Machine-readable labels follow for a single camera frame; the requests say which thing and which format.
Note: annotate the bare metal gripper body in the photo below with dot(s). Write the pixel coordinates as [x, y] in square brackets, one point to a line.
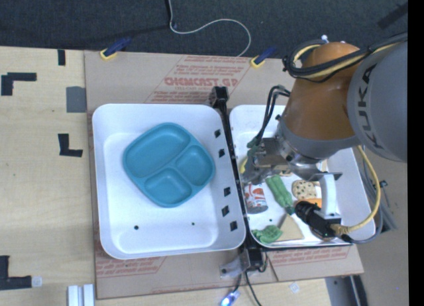
[273, 155]

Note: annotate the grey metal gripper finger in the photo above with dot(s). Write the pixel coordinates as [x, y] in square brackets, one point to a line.
[249, 159]
[254, 175]

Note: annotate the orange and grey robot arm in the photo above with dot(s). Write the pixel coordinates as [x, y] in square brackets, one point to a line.
[318, 112]

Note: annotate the yellow banana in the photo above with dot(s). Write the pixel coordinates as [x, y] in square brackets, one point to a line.
[243, 165]

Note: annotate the red and white can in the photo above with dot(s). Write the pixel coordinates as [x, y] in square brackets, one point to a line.
[255, 198]

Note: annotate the green toy vegetable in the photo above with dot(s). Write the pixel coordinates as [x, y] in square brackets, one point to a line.
[280, 190]

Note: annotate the tan chocolate chip biscuit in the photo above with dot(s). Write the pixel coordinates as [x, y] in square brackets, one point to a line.
[303, 189]

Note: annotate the green broccoli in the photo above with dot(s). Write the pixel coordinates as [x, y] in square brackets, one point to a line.
[267, 234]

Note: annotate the orange carrot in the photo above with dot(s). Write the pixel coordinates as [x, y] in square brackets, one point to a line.
[314, 202]

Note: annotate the tan pizza slice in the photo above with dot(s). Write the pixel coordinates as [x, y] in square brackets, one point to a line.
[291, 230]

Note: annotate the white plastic tray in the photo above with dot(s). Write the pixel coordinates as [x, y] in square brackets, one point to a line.
[348, 205]
[159, 228]

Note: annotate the blue divided plate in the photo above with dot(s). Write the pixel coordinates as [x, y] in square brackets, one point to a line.
[155, 152]

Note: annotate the brown cardboard board red print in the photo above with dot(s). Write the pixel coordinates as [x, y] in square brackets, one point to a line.
[139, 79]

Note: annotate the black cylinder on white bracket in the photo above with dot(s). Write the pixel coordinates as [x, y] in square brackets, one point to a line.
[328, 195]

